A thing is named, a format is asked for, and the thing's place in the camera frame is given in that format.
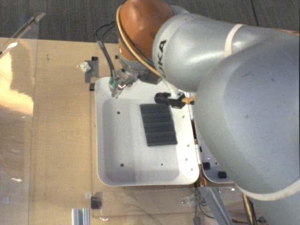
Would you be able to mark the thin black and white rod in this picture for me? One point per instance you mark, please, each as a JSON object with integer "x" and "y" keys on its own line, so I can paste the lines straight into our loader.
{"x": 196, "y": 139}

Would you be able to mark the white plastic tray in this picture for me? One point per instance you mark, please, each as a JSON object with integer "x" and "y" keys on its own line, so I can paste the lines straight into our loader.
{"x": 211, "y": 172}
{"x": 122, "y": 135}

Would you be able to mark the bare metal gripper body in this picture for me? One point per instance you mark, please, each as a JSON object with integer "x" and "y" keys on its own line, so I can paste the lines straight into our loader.
{"x": 126, "y": 77}

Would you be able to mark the small white crumpled wrapper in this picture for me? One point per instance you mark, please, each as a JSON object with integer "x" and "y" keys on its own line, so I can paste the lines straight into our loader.
{"x": 84, "y": 66}

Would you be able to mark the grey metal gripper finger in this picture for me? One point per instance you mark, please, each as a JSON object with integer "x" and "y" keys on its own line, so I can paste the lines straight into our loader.
{"x": 115, "y": 93}

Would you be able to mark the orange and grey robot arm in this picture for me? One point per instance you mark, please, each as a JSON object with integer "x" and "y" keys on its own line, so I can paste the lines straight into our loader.
{"x": 234, "y": 90}

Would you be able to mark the dark grey ribbed rectangular block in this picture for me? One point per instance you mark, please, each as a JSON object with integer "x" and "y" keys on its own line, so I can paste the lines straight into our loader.
{"x": 158, "y": 125}

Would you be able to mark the black cylinder on white bracket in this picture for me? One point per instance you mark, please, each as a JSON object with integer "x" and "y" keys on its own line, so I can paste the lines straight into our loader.
{"x": 162, "y": 98}

